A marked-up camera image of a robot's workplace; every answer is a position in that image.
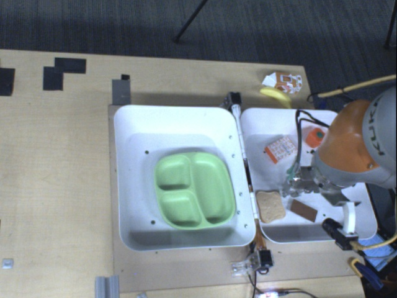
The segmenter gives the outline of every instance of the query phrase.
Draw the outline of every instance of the black tripod leg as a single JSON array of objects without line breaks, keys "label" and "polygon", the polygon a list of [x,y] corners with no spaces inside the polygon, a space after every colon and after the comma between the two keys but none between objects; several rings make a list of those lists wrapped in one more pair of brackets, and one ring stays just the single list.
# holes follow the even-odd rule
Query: black tripod leg
[{"label": "black tripod leg", "polygon": [[189,25],[193,22],[194,18],[196,18],[197,14],[199,14],[200,10],[203,8],[203,6],[207,3],[208,0],[202,0],[196,10],[192,13],[190,18],[186,21],[186,23],[183,25],[183,27],[180,29],[179,33],[172,39],[175,43],[179,42],[179,39],[181,38],[182,34],[186,31],[186,29],[189,27]]},{"label": "black tripod leg", "polygon": [[396,20],[396,7],[397,7],[397,0],[395,0],[395,6],[393,8],[393,12],[391,13],[389,31],[387,32],[386,41],[383,46],[384,48],[390,47],[390,38],[391,38],[391,34],[393,33],[393,27],[395,26],[395,20]]}]

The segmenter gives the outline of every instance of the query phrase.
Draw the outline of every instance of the cable connector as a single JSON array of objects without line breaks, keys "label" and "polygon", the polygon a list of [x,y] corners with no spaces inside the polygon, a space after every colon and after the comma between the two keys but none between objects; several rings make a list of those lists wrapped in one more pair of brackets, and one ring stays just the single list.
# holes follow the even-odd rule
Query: cable connector
[{"label": "cable connector", "polygon": [[233,277],[246,276],[256,271],[261,275],[265,275],[272,266],[272,253],[270,250],[263,249],[253,252],[243,261],[232,263],[231,272]]},{"label": "cable connector", "polygon": [[333,219],[325,219],[321,226],[335,240],[335,244],[344,251],[352,250],[353,248],[350,243],[359,239],[356,233],[346,234],[342,229],[342,225]]},{"label": "cable connector", "polygon": [[243,101],[241,99],[240,93],[229,92],[224,98],[223,103],[220,105],[220,107],[231,111],[231,106],[241,105],[242,103]]}]

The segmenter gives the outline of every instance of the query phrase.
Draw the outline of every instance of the white sink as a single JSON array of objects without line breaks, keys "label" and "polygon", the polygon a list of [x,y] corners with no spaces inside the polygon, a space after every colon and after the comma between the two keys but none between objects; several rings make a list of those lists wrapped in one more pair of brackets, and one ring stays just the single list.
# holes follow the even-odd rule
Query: white sink
[{"label": "white sink", "polygon": [[[336,116],[336,113],[332,111],[309,112],[326,124],[331,124]],[[254,190],[279,190],[285,181],[287,170],[295,161],[295,156],[291,155],[275,165],[267,155],[263,154],[263,149],[284,136],[287,136],[296,147],[298,146],[295,110],[250,108],[243,112],[241,126]],[[312,148],[305,143],[305,138],[313,127],[317,126],[307,122],[302,123],[302,166],[311,164],[312,154],[309,151]],[[355,207],[355,231],[360,238],[371,238],[376,233],[378,225],[365,184],[357,183],[354,187],[343,189],[343,193],[351,201],[360,202]],[[321,224],[328,217],[343,224],[342,207],[332,206],[323,196],[315,193],[303,193],[296,199],[318,211],[315,222],[291,212],[288,208],[293,198],[282,197],[287,214],[283,219],[271,223],[261,223],[262,231],[266,237],[277,243],[330,240]]]},{"label": "white sink", "polygon": [[[254,217],[234,117],[221,108],[123,106],[114,117],[120,237],[131,250],[244,246]],[[175,153],[213,153],[228,168],[236,212],[223,225],[181,230],[161,216],[154,169]]]}]

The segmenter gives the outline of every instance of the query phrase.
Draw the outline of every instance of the metal bracket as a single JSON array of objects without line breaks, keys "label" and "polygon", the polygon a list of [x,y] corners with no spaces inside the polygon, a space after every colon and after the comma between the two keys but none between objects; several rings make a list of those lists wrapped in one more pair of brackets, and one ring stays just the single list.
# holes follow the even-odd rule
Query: metal bracket
[{"label": "metal bracket", "polygon": [[112,103],[118,106],[131,104],[131,81],[128,75],[112,80]]},{"label": "metal bracket", "polygon": [[310,166],[301,166],[291,181],[286,181],[282,189],[282,196],[298,197],[304,193],[319,193],[318,185],[313,181]]},{"label": "metal bracket", "polygon": [[120,298],[118,275],[95,278],[95,298]]},{"label": "metal bracket", "polygon": [[347,203],[353,203],[358,206],[361,202],[350,201],[341,190],[334,191],[321,191],[320,194],[332,205],[332,206],[344,206]]},{"label": "metal bracket", "polygon": [[245,260],[232,263],[231,275],[232,277],[245,276],[254,271],[266,271],[263,274],[267,274],[272,266],[273,259],[270,250],[257,250],[248,255]]},{"label": "metal bracket", "polygon": [[11,269],[14,267],[14,260],[12,258],[4,258],[2,261],[3,269]]}]

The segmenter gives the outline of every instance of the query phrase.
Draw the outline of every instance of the wooden table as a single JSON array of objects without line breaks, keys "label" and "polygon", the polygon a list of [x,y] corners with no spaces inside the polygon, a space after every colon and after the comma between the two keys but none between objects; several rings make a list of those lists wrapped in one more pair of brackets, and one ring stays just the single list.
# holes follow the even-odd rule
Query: wooden table
[{"label": "wooden table", "polygon": [[[43,67],[54,66],[55,57],[85,58],[87,71],[64,74],[63,91],[44,91]],[[218,106],[229,91],[239,91],[243,108],[279,107],[259,90],[265,75],[287,71],[301,74],[304,83],[293,106],[311,108],[301,66],[0,50],[0,67],[16,69],[13,95],[0,96],[0,259],[14,259],[12,269],[0,269],[0,296],[10,298],[93,297],[95,277],[114,273],[108,128],[112,79],[130,75],[133,104]],[[332,242],[268,246],[276,265],[270,275],[259,277],[258,287],[364,297],[359,278],[346,263],[352,252]],[[212,252],[215,261],[229,265],[231,258],[222,256],[222,249]],[[247,279],[231,280],[227,270],[213,282],[216,286],[203,282],[147,295],[252,294]]]}]

